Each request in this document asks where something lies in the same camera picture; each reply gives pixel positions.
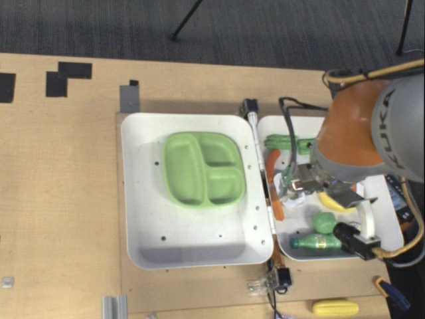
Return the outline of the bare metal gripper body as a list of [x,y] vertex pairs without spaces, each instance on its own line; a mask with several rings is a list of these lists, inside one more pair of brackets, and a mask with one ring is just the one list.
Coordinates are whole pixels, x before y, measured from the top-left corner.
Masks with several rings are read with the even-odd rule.
[[303,163],[296,167],[291,180],[291,189],[294,192],[311,194],[316,191],[324,191],[335,184],[336,180],[318,163]]

